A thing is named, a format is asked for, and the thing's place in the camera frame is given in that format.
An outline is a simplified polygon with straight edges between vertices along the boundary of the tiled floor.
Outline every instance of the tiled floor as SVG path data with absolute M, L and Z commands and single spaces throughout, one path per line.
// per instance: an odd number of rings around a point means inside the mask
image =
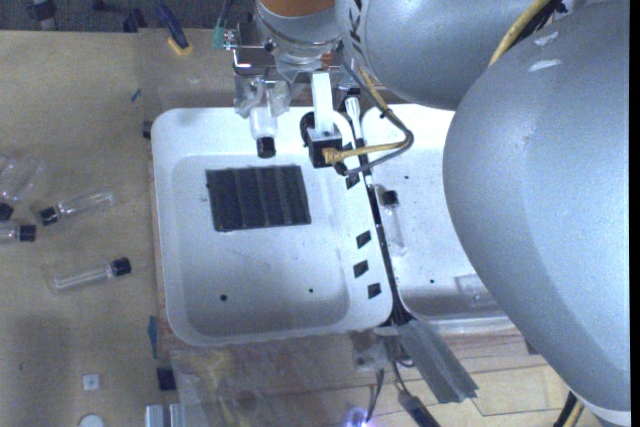
M 133 35 L 0 33 L 0 146 L 47 161 L 34 197 L 54 201 L 110 184 L 120 198 L 99 216 L 41 229 L 33 244 L 0 248 L 2 427 L 70 427 L 88 413 L 107 427 L 135 427 L 143 425 L 146 405 L 177 400 L 158 390 L 156 368 L 163 362 L 153 358 L 147 333 L 158 307 L 148 142 L 135 101 L 136 41 Z M 28 221 L 28 204 L 15 217 Z M 47 287 L 43 266 L 117 256 L 131 259 L 131 276 L 66 296 Z M 456 347 L 479 385 L 476 399 L 436 405 L 415 371 L 404 372 L 407 386 L 443 427 L 550 426 L 567 390 L 539 356 L 516 345 L 512 340 L 506 352 L 481 356 Z M 99 374 L 99 389 L 83 390 L 86 374 Z M 340 425 L 350 407 L 366 407 L 370 382 L 370 375 L 356 375 L 315 393 L 262 397 L 272 414 L 286 414 L 288 426 Z M 372 425 L 411 424 L 389 378 Z M 589 413 L 579 423 L 597 425 Z

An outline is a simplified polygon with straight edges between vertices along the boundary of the white round object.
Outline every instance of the white round object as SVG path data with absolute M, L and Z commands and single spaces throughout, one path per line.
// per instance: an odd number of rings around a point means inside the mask
M 78 427 L 104 427 L 104 421 L 98 415 L 87 415 L 82 417 Z

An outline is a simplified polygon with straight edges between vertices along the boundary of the table surface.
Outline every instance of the table surface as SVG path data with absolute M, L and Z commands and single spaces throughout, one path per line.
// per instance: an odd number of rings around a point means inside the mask
M 160 101 L 160 108 L 163 101 L 183 101 L 172 96 L 175 88 L 168 94 L 171 84 L 185 84 L 197 95 L 205 91 L 206 102 L 230 102 L 231 55 L 208 50 L 211 34 L 188 31 L 197 49 L 193 66 L 185 61 L 175 67 L 162 57 L 163 43 L 158 49 L 152 42 L 157 34 L 0 32 L 0 149 L 21 148 L 47 163 L 32 198 L 18 205 L 15 218 L 32 221 L 30 206 L 35 200 L 53 203 L 98 185 L 110 185 L 119 200 L 102 214 L 39 229 L 34 243 L 0 248 L 3 426 L 77 425 L 84 415 L 95 413 L 109 427 L 133 427 L 143 425 L 146 405 L 177 400 L 176 394 L 158 390 L 156 369 L 165 363 L 166 354 L 154 359 L 148 334 L 149 318 L 161 318 L 161 311 L 149 192 L 150 143 L 142 137 L 142 126 L 158 107 L 153 107 L 154 101 Z M 147 93 L 145 111 L 145 92 L 157 91 L 159 85 L 167 94 L 154 100 Z M 54 265 L 119 256 L 129 257 L 133 265 L 132 274 L 123 279 L 63 296 L 53 294 L 44 279 L 46 269 Z M 403 371 L 408 386 L 433 405 L 431 411 L 443 427 L 553 423 L 566 387 L 540 356 L 528 354 L 519 333 L 449 343 L 479 385 L 478 398 L 435 405 L 417 373 Z M 222 370 L 212 370 L 212 358 L 219 359 L 219 351 L 194 352 L 179 344 L 169 348 L 183 349 L 174 355 L 180 375 L 187 369 L 207 385 L 218 382 Z M 224 372 L 233 372 L 256 351 L 280 358 L 280 376 L 297 377 L 274 377 L 261 384 L 261 396 L 267 397 L 269 390 L 278 396 L 271 410 L 281 411 L 289 425 L 337 425 L 348 405 L 366 408 L 374 382 L 370 372 L 350 370 L 350 350 L 345 336 L 237 349 L 225 353 L 232 363 Z M 324 367 L 328 377 L 306 390 L 301 362 L 308 362 L 312 353 L 316 366 L 304 375 Z M 83 389 L 82 377 L 89 374 L 100 375 L 99 389 Z M 410 422 L 398 405 L 393 380 L 387 379 L 375 425 Z M 585 413 L 578 425 L 598 423 Z

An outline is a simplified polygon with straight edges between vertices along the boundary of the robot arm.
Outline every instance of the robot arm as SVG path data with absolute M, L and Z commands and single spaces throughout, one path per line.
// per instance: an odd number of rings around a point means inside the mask
M 238 106 L 295 94 L 340 46 L 398 96 L 455 110 L 444 186 L 471 263 L 603 424 L 631 425 L 630 4 L 550 2 L 489 66 L 533 1 L 257 0 L 263 61 L 237 49 Z

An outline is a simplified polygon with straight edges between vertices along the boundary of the black cap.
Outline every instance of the black cap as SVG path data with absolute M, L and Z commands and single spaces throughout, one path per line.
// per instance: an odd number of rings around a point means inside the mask
M 258 147 L 258 157 L 261 159 L 270 159 L 276 154 L 276 142 L 273 137 L 261 137 L 256 141 Z
M 13 214 L 13 207 L 7 203 L 0 203 L 0 221 L 8 221 Z
M 399 205 L 398 193 L 396 191 L 384 191 L 382 193 L 382 205 L 385 207 L 395 207 Z
M 54 207 L 40 210 L 39 214 L 43 226 L 49 226 L 50 224 L 58 222 L 58 212 L 56 212 Z
M 111 270 L 116 276 L 124 276 L 131 274 L 131 262 L 128 258 L 118 258 L 111 262 Z
M 20 226 L 20 242 L 33 242 L 36 240 L 36 225 L 25 224 Z

